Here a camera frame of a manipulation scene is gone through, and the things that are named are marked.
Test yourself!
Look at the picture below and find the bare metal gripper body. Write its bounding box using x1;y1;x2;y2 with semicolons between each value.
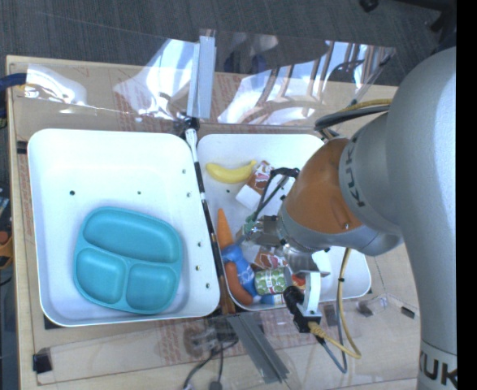
253;214;288;249

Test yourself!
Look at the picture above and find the brown and white carton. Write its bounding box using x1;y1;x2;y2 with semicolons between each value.
235;159;275;210
253;246;288;270

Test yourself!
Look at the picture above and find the blue bottle with white print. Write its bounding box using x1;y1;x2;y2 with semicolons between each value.
220;243;266;305

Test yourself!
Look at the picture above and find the orange carrot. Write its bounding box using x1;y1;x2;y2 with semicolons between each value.
216;208;236;254

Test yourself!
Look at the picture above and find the green and white can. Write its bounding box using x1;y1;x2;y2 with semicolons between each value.
254;266;288;296

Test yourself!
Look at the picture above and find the orange sausage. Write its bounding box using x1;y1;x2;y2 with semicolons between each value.
224;261;255;306

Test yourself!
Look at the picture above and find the yellow banana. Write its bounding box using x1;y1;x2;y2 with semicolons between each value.
205;159;258;185

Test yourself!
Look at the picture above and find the white plastic tray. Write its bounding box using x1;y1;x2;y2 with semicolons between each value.
27;128;222;327
196;133;372;312

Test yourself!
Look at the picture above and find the thin black and white rod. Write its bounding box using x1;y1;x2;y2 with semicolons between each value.
184;127;237;315

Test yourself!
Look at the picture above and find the blue divided plate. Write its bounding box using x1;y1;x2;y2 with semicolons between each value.
72;206;184;315

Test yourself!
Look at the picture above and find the brown cardboard board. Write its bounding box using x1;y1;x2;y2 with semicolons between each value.
9;63;400;366

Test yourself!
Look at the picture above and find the black cylinder on white bracket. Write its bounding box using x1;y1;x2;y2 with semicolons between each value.
282;271;323;335

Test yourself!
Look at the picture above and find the black block with wires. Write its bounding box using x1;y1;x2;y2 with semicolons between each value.
176;115;201;132
205;317;239;341

